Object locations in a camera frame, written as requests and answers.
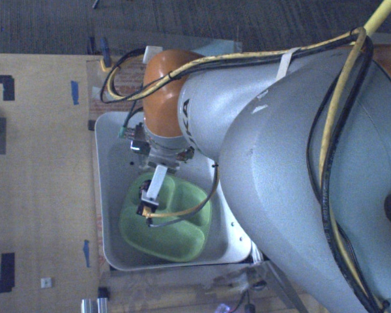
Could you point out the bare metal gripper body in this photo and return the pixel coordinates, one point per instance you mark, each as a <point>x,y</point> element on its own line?
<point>164,157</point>

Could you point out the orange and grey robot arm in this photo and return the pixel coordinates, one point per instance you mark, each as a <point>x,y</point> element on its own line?
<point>280,161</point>

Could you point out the white plastic tray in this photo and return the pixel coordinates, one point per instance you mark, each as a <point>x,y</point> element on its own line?
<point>114,174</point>

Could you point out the green divided plate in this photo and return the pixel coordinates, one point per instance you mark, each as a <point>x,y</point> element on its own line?
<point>179,240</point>

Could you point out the small white square block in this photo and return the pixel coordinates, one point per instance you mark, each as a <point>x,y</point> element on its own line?
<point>46,282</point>

